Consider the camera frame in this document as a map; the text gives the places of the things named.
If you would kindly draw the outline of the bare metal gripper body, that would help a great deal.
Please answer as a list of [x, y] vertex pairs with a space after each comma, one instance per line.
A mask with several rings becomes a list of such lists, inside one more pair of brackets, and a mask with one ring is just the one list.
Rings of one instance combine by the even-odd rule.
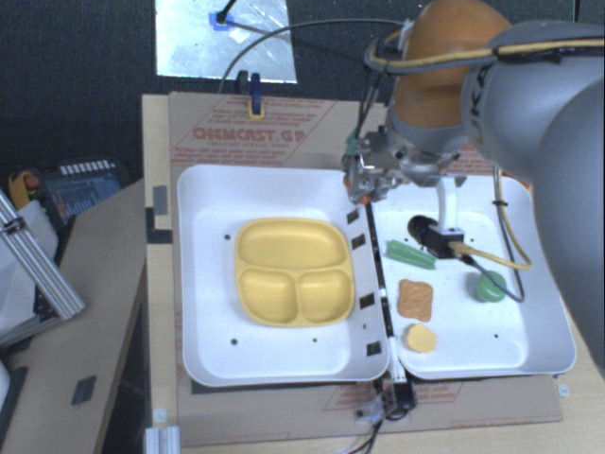
[[358, 158], [369, 186], [378, 177], [436, 186], [443, 171], [459, 158], [459, 150], [432, 153], [413, 145], [400, 133], [379, 128], [358, 139]]

